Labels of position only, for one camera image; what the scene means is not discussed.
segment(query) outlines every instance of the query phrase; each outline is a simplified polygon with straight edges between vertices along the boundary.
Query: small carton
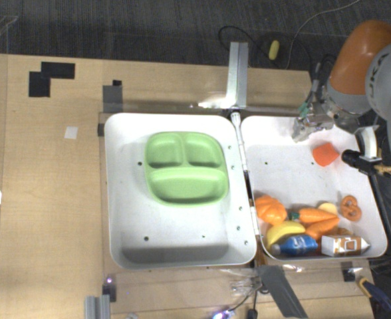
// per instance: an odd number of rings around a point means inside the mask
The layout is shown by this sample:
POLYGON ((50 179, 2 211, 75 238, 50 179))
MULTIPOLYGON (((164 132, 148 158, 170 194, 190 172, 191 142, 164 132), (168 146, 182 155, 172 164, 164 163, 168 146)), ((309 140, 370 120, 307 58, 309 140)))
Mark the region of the small carton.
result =
POLYGON ((354 235, 324 235, 321 238, 321 253, 330 257, 361 255, 369 246, 362 237, 354 235))

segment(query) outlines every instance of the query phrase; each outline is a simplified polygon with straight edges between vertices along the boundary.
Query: gray carpet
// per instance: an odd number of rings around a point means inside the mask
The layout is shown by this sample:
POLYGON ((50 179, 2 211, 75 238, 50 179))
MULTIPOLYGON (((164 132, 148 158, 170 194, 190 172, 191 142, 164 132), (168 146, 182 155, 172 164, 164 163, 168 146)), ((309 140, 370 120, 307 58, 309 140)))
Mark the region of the gray carpet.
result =
MULTIPOLYGON (((354 0, 0 0, 0 15, 17 15, 9 48, 0 52, 86 58, 226 64, 217 32, 235 25, 253 38, 282 34, 279 67, 284 67, 290 36, 316 12, 354 0)), ((391 0, 362 0, 344 11, 312 20, 300 40, 313 59, 338 52, 360 22, 391 23, 391 0)), ((247 40, 224 31, 224 40, 247 40)), ((292 67, 307 68, 305 51, 293 53, 292 67)), ((255 58, 258 66, 267 61, 255 58)))

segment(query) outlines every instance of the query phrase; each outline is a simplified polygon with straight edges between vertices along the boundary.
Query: white tray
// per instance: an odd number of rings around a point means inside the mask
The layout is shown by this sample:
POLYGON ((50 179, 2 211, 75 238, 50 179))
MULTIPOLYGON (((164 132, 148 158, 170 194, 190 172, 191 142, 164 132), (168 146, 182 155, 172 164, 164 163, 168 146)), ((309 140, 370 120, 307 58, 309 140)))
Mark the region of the white tray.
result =
MULTIPOLYGON (((291 209, 302 205, 316 207, 323 202, 339 205, 344 196, 353 195, 362 209, 362 218, 359 222, 351 222, 339 215, 339 227, 351 230, 370 243, 370 248, 359 257, 383 255, 387 247, 386 233, 368 177, 349 167, 340 157, 321 167, 312 156, 312 149, 326 142, 332 143, 340 154, 346 149, 359 150, 356 138, 334 127, 311 134, 308 140, 296 144, 291 138, 293 120, 288 117, 251 116, 243 121, 241 131, 254 196, 268 194, 291 209)), ((264 234, 268 224, 260 219, 258 221, 264 234)), ((298 259, 341 258, 318 256, 298 259)))
POLYGON ((237 137, 220 116, 115 114, 105 124, 110 251, 123 268, 242 265, 256 240, 237 137), (146 185, 144 150, 158 132, 202 132, 223 150, 229 192, 213 205, 167 206, 146 185))

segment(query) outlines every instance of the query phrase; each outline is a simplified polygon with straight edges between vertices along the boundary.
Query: wooden table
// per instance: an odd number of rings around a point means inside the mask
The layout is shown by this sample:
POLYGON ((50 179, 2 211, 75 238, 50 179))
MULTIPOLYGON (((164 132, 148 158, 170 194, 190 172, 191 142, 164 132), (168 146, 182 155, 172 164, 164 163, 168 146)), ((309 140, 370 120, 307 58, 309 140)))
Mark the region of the wooden table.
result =
MULTIPOLYGON (((97 125, 102 86, 113 80, 122 81, 125 102, 197 104, 226 89, 227 67, 0 55, 0 319, 83 318, 84 298, 100 296, 110 257, 103 254, 97 125), (40 71, 42 61, 75 63, 75 79, 52 79, 50 98, 29 98, 29 71, 40 71), (65 138, 68 126, 78 127, 75 140, 65 138)), ((248 104, 295 108, 309 87, 306 72, 250 68, 248 104)), ((372 279, 367 261, 354 266, 372 279)), ((287 278, 310 318, 372 318, 367 297, 343 282, 339 264, 301 267, 289 268, 287 278)), ((122 295, 112 304, 114 319, 129 312, 209 318, 240 300, 230 291, 241 278, 233 271, 111 268, 122 295)), ((260 319, 282 318, 271 296, 258 301, 260 319)))

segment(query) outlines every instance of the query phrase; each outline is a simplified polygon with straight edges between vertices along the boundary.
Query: blue bottle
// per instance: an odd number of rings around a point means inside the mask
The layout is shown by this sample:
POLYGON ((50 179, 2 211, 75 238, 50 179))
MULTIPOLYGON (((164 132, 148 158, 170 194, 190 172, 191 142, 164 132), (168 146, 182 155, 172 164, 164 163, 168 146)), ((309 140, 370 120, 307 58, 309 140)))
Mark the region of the blue bottle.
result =
POLYGON ((315 251, 317 248, 317 242, 309 235, 297 235, 289 237, 282 245, 272 245, 271 253, 273 255, 304 255, 308 252, 315 251))

